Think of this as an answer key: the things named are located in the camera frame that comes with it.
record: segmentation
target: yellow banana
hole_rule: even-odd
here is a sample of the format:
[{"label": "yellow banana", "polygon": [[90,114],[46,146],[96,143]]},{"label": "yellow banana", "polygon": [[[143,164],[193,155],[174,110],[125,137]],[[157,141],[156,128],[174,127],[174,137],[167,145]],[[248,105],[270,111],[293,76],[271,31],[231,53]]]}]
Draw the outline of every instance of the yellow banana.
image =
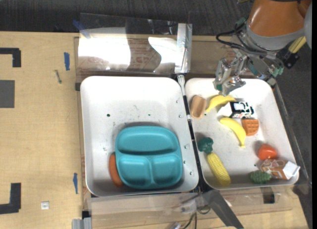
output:
[{"label": "yellow banana", "polygon": [[206,109],[207,112],[209,112],[212,108],[218,106],[218,105],[225,105],[228,102],[235,102],[236,100],[231,97],[230,95],[223,96],[223,95],[217,95],[210,99],[209,106]]},{"label": "yellow banana", "polygon": [[244,128],[241,124],[239,124],[237,121],[235,121],[234,119],[229,118],[229,117],[221,118],[220,123],[226,125],[230,129],[232,129],[233,132],[238,137],[238,139],[241,143],[241,147],[245,147],[244,142],[246,140],[247,134],[246,134],[246,131],[244,130]]}]

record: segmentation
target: corn cob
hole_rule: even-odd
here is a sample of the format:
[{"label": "corn cob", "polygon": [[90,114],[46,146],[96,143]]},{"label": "corn cob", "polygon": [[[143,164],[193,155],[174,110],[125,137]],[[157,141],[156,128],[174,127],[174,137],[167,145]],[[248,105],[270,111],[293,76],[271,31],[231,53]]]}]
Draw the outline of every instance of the corn cob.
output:
[{"label": "corn cob", "polygon": [[230,176],[229,176],[226,168],[224,168],[224,166],[223,166],[220,158],[217,156],[217,154],[215,154],[213,152],[209,153],[207,155],[207,161],[208,161],[208,164],[212,170],[212,173],[217,178],[219,183],[222,186],[228,186],[231,183]]},{"label": "corn cob", "polygon": [[231,183],[230,176],[224,168],[220,158],[212,152],[212,145],[213,140],[210,137],[204,137],[198,142],[198,150],[207,154],[207,162],[212,173],[221,185],[227,186]]}]

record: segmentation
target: waffle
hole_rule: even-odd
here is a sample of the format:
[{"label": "waffle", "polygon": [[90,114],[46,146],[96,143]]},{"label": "waffle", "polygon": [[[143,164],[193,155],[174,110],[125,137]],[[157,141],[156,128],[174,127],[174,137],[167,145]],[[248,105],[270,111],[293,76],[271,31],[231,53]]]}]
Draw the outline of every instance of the waffle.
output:
[{"label": "waffle", "polygon": [[246,131],[247,136],[253,136],[259,130],[259,120],[257,119],[242,119],[242,126]]}]

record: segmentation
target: green toy vegetable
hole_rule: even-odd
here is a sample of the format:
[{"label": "green toy vegetable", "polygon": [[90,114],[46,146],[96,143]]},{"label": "green toy vegetable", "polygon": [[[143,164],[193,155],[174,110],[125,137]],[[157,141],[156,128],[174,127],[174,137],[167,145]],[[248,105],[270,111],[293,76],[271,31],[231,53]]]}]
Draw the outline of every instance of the green toy vegetable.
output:
[{"label": "green toy vegetable", "polygon": [[198,150],[209,154],[212,152],[213,140],[210,137],[203,137],[198,141]]},{"label": "green toy vegetable", "polygon": [[250,180],[255,184],[266,184],[271,178],[270,174],[260,170],[250,173]]}]

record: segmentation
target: teal plate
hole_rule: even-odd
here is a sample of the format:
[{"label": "teal plate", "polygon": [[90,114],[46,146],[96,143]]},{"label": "teal plate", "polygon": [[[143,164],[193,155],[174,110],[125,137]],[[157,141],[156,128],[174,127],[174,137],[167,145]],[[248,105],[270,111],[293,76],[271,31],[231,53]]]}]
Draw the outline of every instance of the teal plate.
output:
[{"label": "teal plate", "polygon": [[158,126],[128,127],[115,141],[115,157],[122,182],[136,189],[159,189],[175,185],[183,164],[176,135]]}]

